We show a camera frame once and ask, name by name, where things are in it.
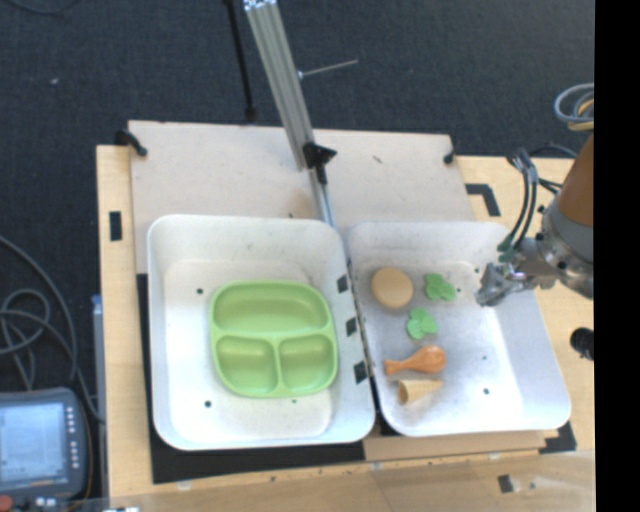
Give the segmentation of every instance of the screen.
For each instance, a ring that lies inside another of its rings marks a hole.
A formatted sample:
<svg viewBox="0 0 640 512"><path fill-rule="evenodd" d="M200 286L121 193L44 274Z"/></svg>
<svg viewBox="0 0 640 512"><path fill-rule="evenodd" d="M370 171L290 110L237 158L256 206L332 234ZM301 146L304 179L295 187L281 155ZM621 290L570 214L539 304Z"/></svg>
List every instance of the screen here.
<svg viewBox="0 0 640 512"><path fill-rule="evenodd" d="M0 408L0 490L67 483L66 457L62 403Z"/></svg>

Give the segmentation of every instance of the green plate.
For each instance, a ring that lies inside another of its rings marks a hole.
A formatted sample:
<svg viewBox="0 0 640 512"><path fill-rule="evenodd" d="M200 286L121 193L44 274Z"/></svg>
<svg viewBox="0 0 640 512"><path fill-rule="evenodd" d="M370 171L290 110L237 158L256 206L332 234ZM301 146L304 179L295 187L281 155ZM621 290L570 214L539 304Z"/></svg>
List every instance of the green plate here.
<svg viewBox="0 0 640 512"><path fill-rule="evenodd" d="M239 395L309 395L336 377L331 311L311 286L274 280L227 284L211 300L209 323L218 376Z"/></svg>

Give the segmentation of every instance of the robotic hand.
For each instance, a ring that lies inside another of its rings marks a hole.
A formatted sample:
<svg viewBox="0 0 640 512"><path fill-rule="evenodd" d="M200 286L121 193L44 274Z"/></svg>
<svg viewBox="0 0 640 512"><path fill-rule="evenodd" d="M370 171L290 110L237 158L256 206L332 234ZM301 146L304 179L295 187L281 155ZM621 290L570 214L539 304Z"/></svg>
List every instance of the robotic hand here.
<svg viewBox="0 0 640 512"><path fill-rule="evenodd" d="M566 116L559 104L578 89L568 89L556 99L556 114L573 130L591 131L582 150L554 200L544 210L541 230L526 238L535 209L536 191L543 183L526 151L520 149L510 159L525 183L525 203L520 218L498 246L498 263L489 263L476 299L482 306L495 306L514 292L536 286L551 288L556 281L584 297L593 299L593 118L584 113L593 108L593 92L584 95L574 113Z"/></svg>

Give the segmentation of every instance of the tan cylinder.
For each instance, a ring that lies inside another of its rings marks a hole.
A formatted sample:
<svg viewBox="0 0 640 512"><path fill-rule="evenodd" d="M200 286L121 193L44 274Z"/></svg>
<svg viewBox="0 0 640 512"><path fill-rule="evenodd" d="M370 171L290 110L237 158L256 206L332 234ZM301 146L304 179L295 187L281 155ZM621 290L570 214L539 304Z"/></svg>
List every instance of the tan cylinder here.
<svg viewBox="0 0 640 512"><path fill-rule="evenodd" d="M558 208L573 222L593 226L593 133L587 139L558 194Z"/></svg>
<svg viewBox="0 0 640 512"><path fill-rule="evenodd" d="M441 379L399 380L398 401L405 405L415 402L423 396L433 393L442 387Z"/></svg>

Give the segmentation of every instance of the black floor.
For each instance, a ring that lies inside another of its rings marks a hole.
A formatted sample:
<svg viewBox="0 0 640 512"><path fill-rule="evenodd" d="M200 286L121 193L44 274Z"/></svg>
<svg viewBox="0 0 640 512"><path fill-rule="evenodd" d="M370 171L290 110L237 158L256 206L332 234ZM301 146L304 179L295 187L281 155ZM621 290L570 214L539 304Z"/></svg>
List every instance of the black floor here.
<svg viewBox="0 0 640 512"><path fill-rule="evenodd" d="M21 1L56 9L71 0ZM465 155L548 142L577 151L584 142L555 118L553 102L594 81L595 0L279 5L300 70L358 61L303 79L314 127L446 133ZM234 7L257 122L277 125L242 2ZM245 107L223 0L80 0L56 15L0 0L0 235L59 287L92 392L96 145L113 143L130 119L242 123ZM0 246L0 302L24 287L47 293L52 323L68 337L42 279ZM50 334L32 351L36 388L68 385L69 359ZM21 389L13 358L0 356L0 390Z"/></svg>

